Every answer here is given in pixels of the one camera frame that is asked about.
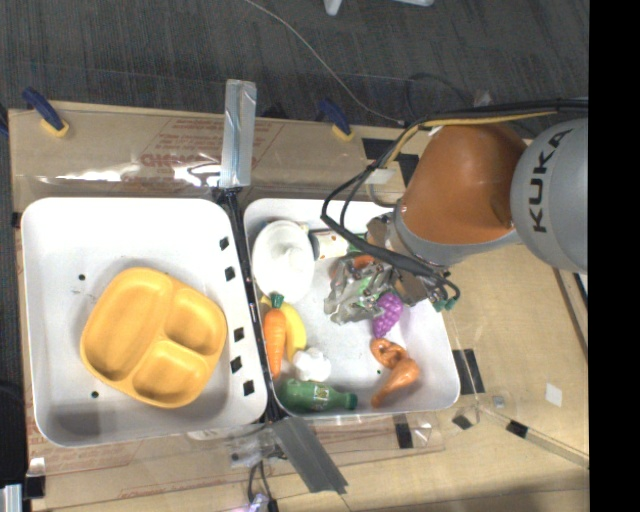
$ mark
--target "orange toy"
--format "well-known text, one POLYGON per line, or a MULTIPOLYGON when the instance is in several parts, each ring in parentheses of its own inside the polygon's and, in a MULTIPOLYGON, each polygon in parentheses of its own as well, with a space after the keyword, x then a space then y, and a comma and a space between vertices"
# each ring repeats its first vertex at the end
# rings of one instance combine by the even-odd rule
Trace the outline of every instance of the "orange toy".
POLYGON ((287 338, 287 318, 280 309, 283 296, 273 293, 271 294, 271 309, 264 316, 264 341, 267 349, 267 359, 269 360, 269 369, 273 379, 280 377, 280 369, 282 367, 282 356, 287 338))
POLYGON ((353 258, 353 268, 356 270, 362 270, 363 268, 366 268, 367 265, 371 265, 374 261, 373 256, 369 254, 360 254, 353 258))
POLYGON ((420 375, 420 368, 418 364, 410 357, 400 359, 393 368, 391 375, 384 383, 382 388, 373 395, 371 399, 371 405, 374 409, 377 409, 382 405, 382 401, 386 396, 394 391, 405 388, 412 382, 414 382, 420 375))
POLYGON ((400 359, 409 357, 409 354, 407 354, 404 348, 386 338, 376 338, 371 342, 369 347, 373 357, 387 368, 393 369, 400 359))
POLYGON ((369 348, 381 365, 392 370, 387 381, 371 399, 371 405, 377 409, 388 394, 414 382, 420 375, 420 368, 403 347, 386 338, 374 339, 369 348))
POLYGON ((200 395, 226 339, 226 317, 215 302, 164 272, 135 267, 100 296, 80 356, 111 387, 170 409, 200 395))

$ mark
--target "yellow divided tray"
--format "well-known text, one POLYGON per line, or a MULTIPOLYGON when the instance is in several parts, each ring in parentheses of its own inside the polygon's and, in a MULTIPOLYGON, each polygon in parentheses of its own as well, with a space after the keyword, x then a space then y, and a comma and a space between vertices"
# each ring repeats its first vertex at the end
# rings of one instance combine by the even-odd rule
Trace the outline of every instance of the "yellow divided tray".
POLYGON ((208 297, 157 270, 120 272, 100 296, 80 341, 82 361, 106 384, 162 408, 194 401, 227 338, 208 297))

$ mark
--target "toy food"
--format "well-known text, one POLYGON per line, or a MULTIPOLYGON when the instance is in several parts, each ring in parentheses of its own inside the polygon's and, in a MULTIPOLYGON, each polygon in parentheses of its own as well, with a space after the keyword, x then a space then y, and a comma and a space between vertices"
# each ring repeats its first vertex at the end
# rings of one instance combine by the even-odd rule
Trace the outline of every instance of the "toy food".
POLYGON ((299 350, 293 356, 292 362, 299 380, 324 382, 331 375, 331 361, 316 347, 299 350))
MULTIPOLYGON (((260 302, 271 307, 271 299, 266 295, 260 298, 260 302)), ((300 314, 291 304, 283 301, 280 310, 286 318, 287 335, 285 339, 285 349, 287 359, 293 362, 295 353, 307 347, 307 330, 302 318, 300 318, 300 314)))
POLYGON ((391 369, 395 368, 398 361, 409 357, 409 354, 403 347, 386 338, 374 339, 369 348, 371 349, 373 357, 375 357, 381 365, 391 369))
POLYGON ((330 409, 353 410, 358 405, 354 393, 341 393, 320 382, 287 379, 278 390, 278 399, 287 409, 298 412, 321 412, 330 409))
POLYGON ((381 338, 400 320, 404 303, 395 293, 387 292, 378 298, 376 305, 382 309, 383 312, 372 320, 373 335, 376 338, 381 338))
POLYGON ((100 296, 80 340, 87 369, 129 396, 162 408, 194 401, 227 338, 211 299, 154 269, 119 273, 100 296))
POLYGON ((271 295, 271 309, 264 316, 262 326, 269 368, 274 379, 280 376, 282 356, 284 355, 285 340, 287 338, 287 319, 280 309, 283 299, 284 297, 277 293, 271 295))
POLYGON ((382 405, 382 401, 394 391, 405 388, 412 382, 414 382, 420 375, 420 368, 418 364, 410 357, 400 359, 393 370, 391 375, 385 381, 383 386, 373 395, 371 399, 371 405, 374 408, 378 408, 382 405))
POLYGON ((256 237, 251 253, 256 284, 262 293, 278 293, 296 303, 311 288, 313 247, 305 230, 290 220, 276 220, 256 237))
POLYGON ((353 258, 353 268, 356 270, 362 270, 368 265, 371 265, 375 259, 370 254, 359 254, 353 258))

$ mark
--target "gray carpet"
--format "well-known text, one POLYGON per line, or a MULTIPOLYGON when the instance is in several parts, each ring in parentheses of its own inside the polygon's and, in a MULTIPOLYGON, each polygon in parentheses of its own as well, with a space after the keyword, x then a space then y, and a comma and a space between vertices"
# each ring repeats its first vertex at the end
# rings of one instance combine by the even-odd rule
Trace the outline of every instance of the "gray carpet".
MULTIPOLYGON (((258 88, 258 114, 315 120, 329 97, 354 124, 589 95, 588 0, 3 0, 0 102, 32 86, 57 100, 220 113, 228 78, 258 88), (350 92, 340 84, 335 73, 350 92)), ((520 123, 523 135, 548 126, 520 123)), ((0 139, 0 487, 23 472, 22 385, 8 143, 0 139)))

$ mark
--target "plastic wrap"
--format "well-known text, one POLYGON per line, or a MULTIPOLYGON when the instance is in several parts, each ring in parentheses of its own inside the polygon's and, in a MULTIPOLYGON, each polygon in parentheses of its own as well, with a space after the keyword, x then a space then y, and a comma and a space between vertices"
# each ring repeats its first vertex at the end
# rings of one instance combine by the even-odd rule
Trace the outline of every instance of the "plastic wrap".
MULTIPOLYGON (((226 114, 51 101, 69 124, 58 138, 42 128, 37 112, 11 110, 14 210, 51 196, 209 198, 219 185, 242 186, 247 198, 272 191, 315 196, 367 164, 362 139, 340 140, 329 124, 258 118, 251 134, 253 100, 241 97, 246 108, 238 111, 237 127, 253 143, 239 154, 238 178, 222 184, 226 114)), ((392 138, 388 129, 360 131, 392 138)))

